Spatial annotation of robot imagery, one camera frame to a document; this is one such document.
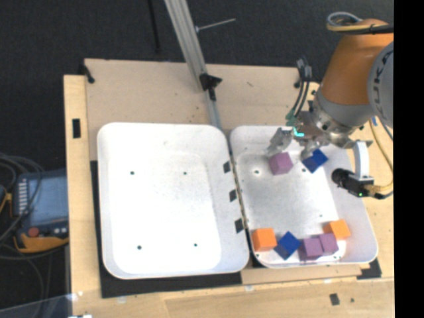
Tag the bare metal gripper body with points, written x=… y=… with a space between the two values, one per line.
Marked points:
x=334 y=132

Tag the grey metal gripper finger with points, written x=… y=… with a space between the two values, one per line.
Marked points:
x=281 y=141
x=310 y=149

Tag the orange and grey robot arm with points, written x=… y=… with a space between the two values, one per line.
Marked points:
x=351 y=68

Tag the blue cube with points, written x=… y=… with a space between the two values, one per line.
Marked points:
x=287 y=244
x=315 y=161

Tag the purple cube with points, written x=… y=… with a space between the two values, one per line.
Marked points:
x=330 y=243
x=281 y=163
x=310 y=248

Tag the white plastic tray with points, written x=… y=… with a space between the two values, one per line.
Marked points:
x=291 y=200
x=165 y=204

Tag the orange cube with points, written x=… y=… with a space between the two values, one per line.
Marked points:
x=264 y=239
x=339 y=229

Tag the brown cardboard board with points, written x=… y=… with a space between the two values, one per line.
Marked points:
x=149 y=94

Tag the black cylinder on white bracket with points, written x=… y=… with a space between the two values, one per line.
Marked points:
x=359 y=184

